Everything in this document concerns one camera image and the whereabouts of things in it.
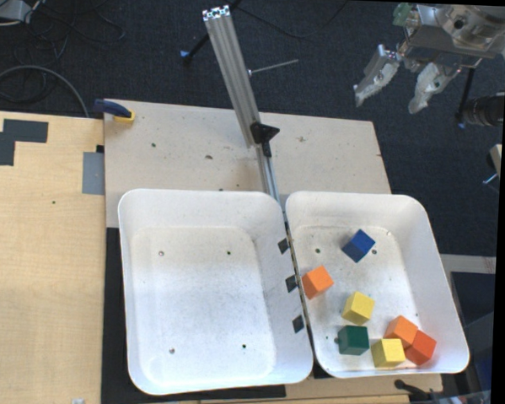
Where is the blue cube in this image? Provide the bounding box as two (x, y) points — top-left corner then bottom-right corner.
(341, 227), (378, 265)

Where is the white plastic tray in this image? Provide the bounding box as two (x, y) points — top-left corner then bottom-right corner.
(106, 184), (324, 404)
(276, 188), (479, 386)

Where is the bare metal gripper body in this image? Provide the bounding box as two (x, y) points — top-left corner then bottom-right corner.
(396, 2), (505, 71)

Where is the green cube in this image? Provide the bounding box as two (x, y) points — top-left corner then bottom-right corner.
(336, 324), (372, 358)

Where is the pale flat board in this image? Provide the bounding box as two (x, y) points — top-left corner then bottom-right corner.
(88, 99), (459, 404)

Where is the red cube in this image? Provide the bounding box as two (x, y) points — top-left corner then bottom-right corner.
(404, 329), (438, 368)

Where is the black cylinder on white bracket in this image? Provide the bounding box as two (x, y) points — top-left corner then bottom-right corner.
(454, 89), (505, 131)

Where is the yellow cube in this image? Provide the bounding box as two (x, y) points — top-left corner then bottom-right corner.
(368, 337), (408, 370)
(341, 290), (377, 327)

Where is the orange cube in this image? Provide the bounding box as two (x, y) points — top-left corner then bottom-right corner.
(383, 314), (421, 349)
(300, 264), (336, 302)

